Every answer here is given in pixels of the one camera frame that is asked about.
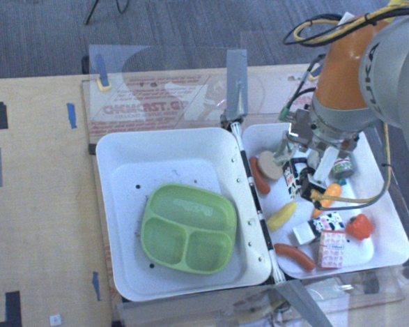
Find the cow print carton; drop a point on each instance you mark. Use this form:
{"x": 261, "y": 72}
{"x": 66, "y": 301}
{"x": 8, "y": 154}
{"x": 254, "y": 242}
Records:
{"x": 291, "y": 183}
{"x": 320, "y": 226}

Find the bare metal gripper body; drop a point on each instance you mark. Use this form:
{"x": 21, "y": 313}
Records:
{"x": 308, "y": 131}

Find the green and red small can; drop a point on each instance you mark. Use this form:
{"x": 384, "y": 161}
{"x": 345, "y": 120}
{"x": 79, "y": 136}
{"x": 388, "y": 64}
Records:
{"x": 342, "y": 167}

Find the orange toy carrot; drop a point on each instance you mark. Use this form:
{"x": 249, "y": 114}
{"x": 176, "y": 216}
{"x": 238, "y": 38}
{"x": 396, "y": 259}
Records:
{"x": 330, "y": 194}

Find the green divided plate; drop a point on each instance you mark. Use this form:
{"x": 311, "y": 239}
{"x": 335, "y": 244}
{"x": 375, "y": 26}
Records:
{"x": 189, "y": 226}

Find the orange toy pepper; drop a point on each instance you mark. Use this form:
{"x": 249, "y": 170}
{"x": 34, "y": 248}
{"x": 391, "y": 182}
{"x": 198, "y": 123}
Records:
{"x": 360, "y": 227}

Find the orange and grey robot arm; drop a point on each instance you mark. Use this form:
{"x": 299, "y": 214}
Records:
{"x": 345, "y": 76}

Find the tan round biscuit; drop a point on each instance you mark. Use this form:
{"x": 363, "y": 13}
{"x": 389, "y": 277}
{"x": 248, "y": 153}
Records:
{"x": 269, "y": 167}

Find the yellow banana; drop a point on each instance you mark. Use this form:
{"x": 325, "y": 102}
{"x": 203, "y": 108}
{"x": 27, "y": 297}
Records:
{"x": 282, "y": 216}

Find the white plastic tray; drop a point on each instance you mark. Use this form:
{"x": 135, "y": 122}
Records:
{"x": 384, "y": 237}
{"x": 175, "y": 151}

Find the red and white carton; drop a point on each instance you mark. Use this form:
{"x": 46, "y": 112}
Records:
{"x": 332, "y": 250}

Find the brown cardboard board red print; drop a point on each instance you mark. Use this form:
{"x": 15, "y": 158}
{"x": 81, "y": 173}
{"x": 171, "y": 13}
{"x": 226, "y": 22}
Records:
{"x": 144, "y": 107}

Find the red toy sausage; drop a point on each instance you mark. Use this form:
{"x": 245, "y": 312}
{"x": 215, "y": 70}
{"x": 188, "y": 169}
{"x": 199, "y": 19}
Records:
{"x": 259, "y": 178}
{"x": 295, "y": 256}

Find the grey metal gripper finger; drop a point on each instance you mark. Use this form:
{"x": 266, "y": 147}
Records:
{"x": 284, "y": 150}
{"x": 313, "y": 158}

